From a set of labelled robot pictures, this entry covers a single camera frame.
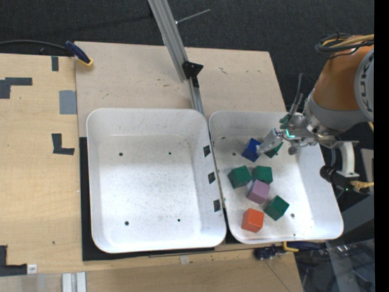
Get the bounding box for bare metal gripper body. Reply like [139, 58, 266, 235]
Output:
[281, 111, 335, 155]

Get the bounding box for green cube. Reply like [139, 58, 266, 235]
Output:
[251, 165, 274, 186]
[263, 142, 284, 159]
[227, 165, 253, 190]
[263, 195, 291, 221]

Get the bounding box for blue cube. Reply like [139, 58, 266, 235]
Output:
[241, 137, 263, 163]

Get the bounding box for purple cube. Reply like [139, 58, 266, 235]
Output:
[246, 179, 271, 205]

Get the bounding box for white plastic tray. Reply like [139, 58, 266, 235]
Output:
[86, 107, 227, 254]
[208, 110, 345, 245]

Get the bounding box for orange cube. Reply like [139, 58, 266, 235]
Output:
[241, 207, 265, 234]

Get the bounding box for pale wood board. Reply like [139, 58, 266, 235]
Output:
[74, 40, 328, 259]

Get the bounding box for black cylinder on white bracket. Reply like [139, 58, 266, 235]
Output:
[319, 141, 361, 192]

